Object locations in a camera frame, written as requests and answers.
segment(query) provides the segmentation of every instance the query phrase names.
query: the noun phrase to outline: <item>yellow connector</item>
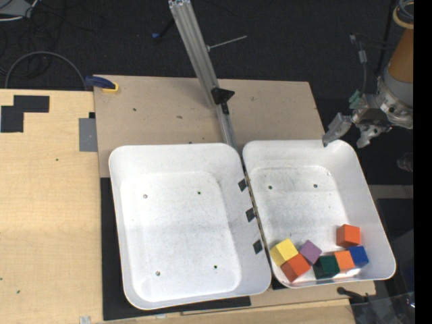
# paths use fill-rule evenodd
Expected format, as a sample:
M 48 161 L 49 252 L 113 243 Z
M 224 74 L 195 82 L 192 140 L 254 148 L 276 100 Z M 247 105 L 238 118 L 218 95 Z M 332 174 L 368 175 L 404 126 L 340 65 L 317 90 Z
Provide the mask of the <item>yellow connector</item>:
M 270 256 L 278 267 L 298 254 L 297 248 L 290 239 L 285 239 L 270 250 Z
M 113 84 L 115 85 L 115 88 L 114 88 L 114 89 L 110 89 L 110 88 L 102 88 L 102 89 L 101 89 L 102 92 L 110 93 L 110 94 L 113 94 L 113 93 L 117 92 L 117 91 L 119 90 L 119 84 L 117 84 L 116 82 L 113 82 Z

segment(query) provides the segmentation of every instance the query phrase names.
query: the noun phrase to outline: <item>wooden table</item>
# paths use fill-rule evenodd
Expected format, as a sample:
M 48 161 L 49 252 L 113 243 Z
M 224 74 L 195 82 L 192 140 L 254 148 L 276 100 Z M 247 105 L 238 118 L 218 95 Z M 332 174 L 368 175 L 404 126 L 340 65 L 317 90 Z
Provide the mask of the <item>wooden table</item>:
M 0 90 L 50 96 L 49 113 L 25 113 L 23 133 L 0 133 L 0 322 L 103 322 L 100 177 L 121 144 L 219 142 L 197 79 L 106 76 L 117 94 Z M 316 139 L 323 126 L 304 82 L 220 80 L 240 148 L 249 140 Z M 98 153 L 80 152 L 78 120 L 95 111 Z M 374 294 L 372 281 L 352 282 Z M 172 313 L 164 323 L 355 323 L 337 285 L 272 290 L 252 306 Z M 139 317 L 119 323 L 148 323 Z

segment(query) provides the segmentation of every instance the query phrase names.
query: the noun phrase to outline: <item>purple cube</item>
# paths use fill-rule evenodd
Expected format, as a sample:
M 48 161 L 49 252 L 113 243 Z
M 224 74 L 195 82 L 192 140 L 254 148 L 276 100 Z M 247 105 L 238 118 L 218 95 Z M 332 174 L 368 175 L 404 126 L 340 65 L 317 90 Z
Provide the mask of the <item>purple cube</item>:
M 298 250 L 299 253 L 303 255 L 303 257 L 310 263 L 315 264 L 315 262 L 318 260 L 320 254 L 322 253 L 322 250 L 315 246 L 313 242 L 310 240 L 307 240 L 302 248 Z

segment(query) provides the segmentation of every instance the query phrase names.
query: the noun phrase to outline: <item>yellow cube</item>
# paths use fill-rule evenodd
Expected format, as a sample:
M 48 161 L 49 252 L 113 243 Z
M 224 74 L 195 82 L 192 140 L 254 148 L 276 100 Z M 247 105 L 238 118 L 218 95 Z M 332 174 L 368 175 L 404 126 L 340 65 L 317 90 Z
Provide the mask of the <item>yellow cube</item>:
M 270 256 L 278 267 L 298 254 L 297 248 L 290 239 L 285 239 L 270 250 Z

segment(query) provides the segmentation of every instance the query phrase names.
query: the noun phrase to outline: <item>white tray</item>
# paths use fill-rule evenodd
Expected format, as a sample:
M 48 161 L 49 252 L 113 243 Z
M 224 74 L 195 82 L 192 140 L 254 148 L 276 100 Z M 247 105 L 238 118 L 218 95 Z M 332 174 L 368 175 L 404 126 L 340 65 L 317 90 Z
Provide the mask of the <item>white tray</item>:
M 324 253 L 343 250 L 335 244 L 336 229 L 345 223 L 360 227 L 368 265 L 320 280 L 311 269 L 290 282 L 271 261 L 283 285 L 301 288 L 394 274 L 392 249 L 348 143 L 336 140 L 324 148 L 320 140 L 254 141 L 244 147 L 243 158 L 268 248 L 290 238 L 296 248 L 311 240 Z
M 124 292 L 154 309 L 264 292 L 271 280 L 238 153 L 122 146 L 109 159 Z

